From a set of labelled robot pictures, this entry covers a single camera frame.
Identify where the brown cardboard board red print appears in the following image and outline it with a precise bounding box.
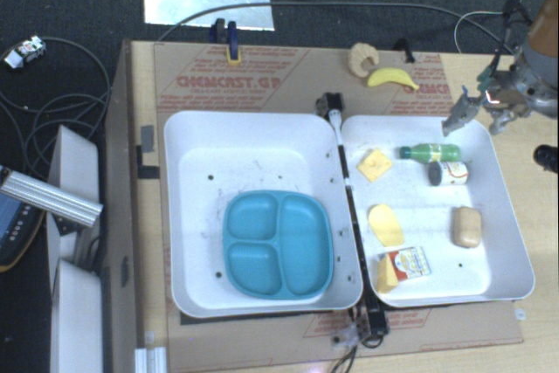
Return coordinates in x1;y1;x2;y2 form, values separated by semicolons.
152;40;525;363

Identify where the beige croissant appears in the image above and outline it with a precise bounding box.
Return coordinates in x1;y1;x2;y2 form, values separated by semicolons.
348;41;382;79

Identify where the green plastic bottle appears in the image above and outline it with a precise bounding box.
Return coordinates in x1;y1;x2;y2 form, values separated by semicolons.
398;142;462;164

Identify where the thin black and white rod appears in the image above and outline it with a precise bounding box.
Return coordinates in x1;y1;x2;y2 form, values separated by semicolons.
330;109;380;322

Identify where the yellow banana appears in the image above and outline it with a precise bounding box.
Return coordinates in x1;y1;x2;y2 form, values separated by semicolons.
366;66;421;93

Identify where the white carton with print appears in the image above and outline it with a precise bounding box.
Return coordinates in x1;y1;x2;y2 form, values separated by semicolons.
383;245;434;280

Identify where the white plastic tray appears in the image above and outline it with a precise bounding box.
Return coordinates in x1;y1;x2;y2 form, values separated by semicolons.
162;109;365;319
340;114;536;309

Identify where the yellow cheese wedge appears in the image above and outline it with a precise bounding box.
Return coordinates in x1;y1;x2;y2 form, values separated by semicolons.
375;252;400;295

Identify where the tan bread roll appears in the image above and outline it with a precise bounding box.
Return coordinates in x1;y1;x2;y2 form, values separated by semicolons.
451;205;483;250

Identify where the yellow oval chip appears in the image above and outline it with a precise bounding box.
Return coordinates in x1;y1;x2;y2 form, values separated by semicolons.
367;203;406;248

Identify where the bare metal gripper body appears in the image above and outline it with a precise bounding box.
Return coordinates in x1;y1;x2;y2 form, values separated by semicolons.
480;66;559;120

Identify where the yellow square cheese slice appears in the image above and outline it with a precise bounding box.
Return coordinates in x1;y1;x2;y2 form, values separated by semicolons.
356;148;394;183

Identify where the blue divided plate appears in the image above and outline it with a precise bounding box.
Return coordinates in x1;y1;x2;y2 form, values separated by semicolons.
222;189;335;301

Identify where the black cylinder on white bracket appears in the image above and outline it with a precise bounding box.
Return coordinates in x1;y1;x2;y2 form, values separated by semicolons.
533;143;559;176

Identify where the white can with print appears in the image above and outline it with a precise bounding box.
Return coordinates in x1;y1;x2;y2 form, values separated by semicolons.
427;160;470;188

